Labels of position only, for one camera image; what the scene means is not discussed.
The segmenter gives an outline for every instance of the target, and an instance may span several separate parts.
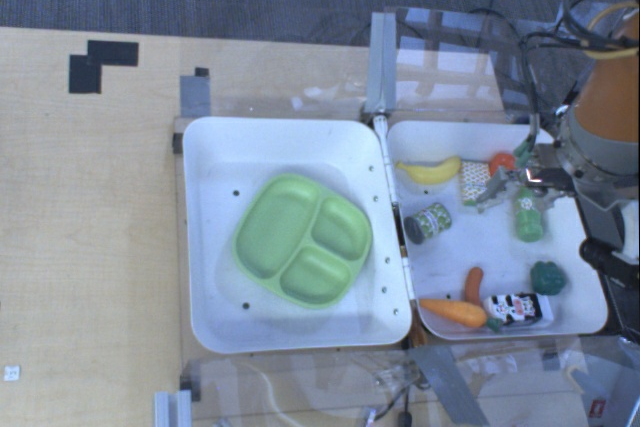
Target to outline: white tray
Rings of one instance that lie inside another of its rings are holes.
[[[373,131],[350,121],[201,118],[187,128],[183,147],[191,324],[205,348],[239,353],[388,345],[405,336],[411,309]],[[286,172],[342,194],[371,222],[367,261],[345,297],[326,309],[269,292],[231,255],[234,230],[254,194]]]
[[[511,152],[528,133],[521,125],[406,121],[389,131],[388,146],[393,162],[438,162],[451,155],[489,161],[500,151]],[[551,142],[541,134],[540,142]],[[555,261],[568,275],[568,285],[551,297],[555,319],[528,327],[503,328],[495,334],[488,328],[468,329],[421,310],[422,321],[437,336],[448,340],[505,339],[546,335],[594,333],[607,320],[607,302],[597,273],[580,258],[585,238],[580,216],[572,199],[557,200],[543,215],[542,240],[525,243],[517,239],[512,205],[503,203],[478,214],[462,204],[458,177],[450,182],[417,187],[396,172],[396,186],[403,216],[440,202],[450,212],[448,231],[415,245],[407,240],[415,295],[462,299],[468,270],[484,270],[481,299],[504,293],[531,292],[529,270],[537,260]]]

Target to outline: wooden surface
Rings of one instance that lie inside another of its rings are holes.
[[[89,39],[139,42],[139,66],[69,94]],[[210,68],[217,114],[355,119],[367,63],[364,48],[0,29],[0,363],[22,369],[0,384],[0,425],[151,425],[153,393],[176,390],[181,74]]]

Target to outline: yellow banana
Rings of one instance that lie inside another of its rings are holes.
[[[460,163],[460,157],[449,157],[437,166],[407,165],[398,162],[396,167],[405,171],[414,182],[433,185],[451,180],[460,170]]]

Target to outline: orange carrot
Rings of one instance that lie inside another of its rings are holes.
[[[464,282],[464,300],[468,303],[482,306],[480,301],[480,283],[484,277],[484,272],[480,267],[472,267]]]
[[[485,311],[466,301],[449,299],[420,299],[420,306],[441,317],[467,327],[482,327],[487,322]]]

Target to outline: red tomato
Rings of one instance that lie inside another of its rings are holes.
[[[516,159],[510,153],[496,153],[489,162],[489,174],[493,176],[500,166],[515,169]]]

